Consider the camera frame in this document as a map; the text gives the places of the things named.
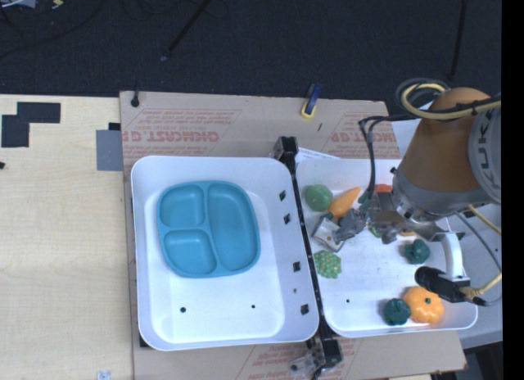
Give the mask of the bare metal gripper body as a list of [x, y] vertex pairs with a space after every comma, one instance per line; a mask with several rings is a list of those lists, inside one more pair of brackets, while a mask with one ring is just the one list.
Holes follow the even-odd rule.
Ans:
[[400, 236], [415, 235], [429, 242], [439, 242], [447, 232], [435, 221], [417, 222], [399, 213], [389, 192], [374, 193], [366, 211], [369, 230], [381, 238], [384, 228], [398, 228]]

